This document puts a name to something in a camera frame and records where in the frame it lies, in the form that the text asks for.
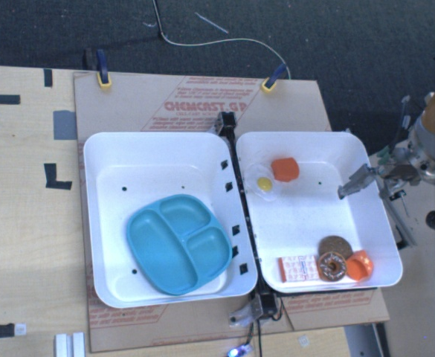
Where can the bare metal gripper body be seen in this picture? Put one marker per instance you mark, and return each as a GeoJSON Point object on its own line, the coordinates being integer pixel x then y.
{"type": "Point", "coordinates": [406, 171]}

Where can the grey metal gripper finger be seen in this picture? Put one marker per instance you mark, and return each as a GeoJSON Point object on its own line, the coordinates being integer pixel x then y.
{"type": "Point", "coordinates": [356, 182]}
{"type": "Point", "coordinates": [390, 192]}

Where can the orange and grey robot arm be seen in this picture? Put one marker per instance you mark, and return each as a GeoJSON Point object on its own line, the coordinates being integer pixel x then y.
{"type": "Point", "coordinates": [425, 132]}

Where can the white plastic tray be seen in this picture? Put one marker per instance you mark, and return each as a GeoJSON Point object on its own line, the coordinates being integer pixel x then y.
{"type": "Point", "coordinates": [146, 154]}
{"type": "Point", "coordinates": [314, 214]}

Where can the brown round biscuit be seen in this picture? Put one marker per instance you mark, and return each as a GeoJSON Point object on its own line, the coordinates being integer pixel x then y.
{"type": "Point", "coordinates": [335, 244]}

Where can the orange cube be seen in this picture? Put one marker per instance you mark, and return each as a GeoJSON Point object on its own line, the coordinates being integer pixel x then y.
{"type": "Point", "coordinates": [285, 169]}

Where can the orange toy cup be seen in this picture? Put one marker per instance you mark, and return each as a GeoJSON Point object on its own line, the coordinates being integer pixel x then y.
{"type": "Point", "coordinates": [360, 266]}

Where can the white fried egg toy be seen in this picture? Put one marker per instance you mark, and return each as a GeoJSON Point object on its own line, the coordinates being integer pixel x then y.
{"type": "Point", "coordinates": [264, 183]}

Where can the brown sprinkled doughnut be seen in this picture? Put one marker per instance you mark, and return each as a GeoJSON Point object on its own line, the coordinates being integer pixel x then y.
{"type": "Point", "coordinates": [325, 270]}

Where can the red and white packet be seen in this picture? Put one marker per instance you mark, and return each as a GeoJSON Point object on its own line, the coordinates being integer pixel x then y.
{"type": "Point", "coordinates": [297, 269]}

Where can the thin black rod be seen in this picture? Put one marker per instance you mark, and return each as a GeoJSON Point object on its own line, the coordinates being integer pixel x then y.
{"type": "Point", "coordinates": [244, 192]}

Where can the blue divided plate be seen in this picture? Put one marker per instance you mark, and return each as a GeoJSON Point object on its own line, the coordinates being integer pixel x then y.
{"type": "Point", "coordinates": [172, 244]}

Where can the brown cardboard board red print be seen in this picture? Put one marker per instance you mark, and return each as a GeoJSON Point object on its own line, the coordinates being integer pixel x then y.
{"type": "Point", "coordinates": [128, 102]}

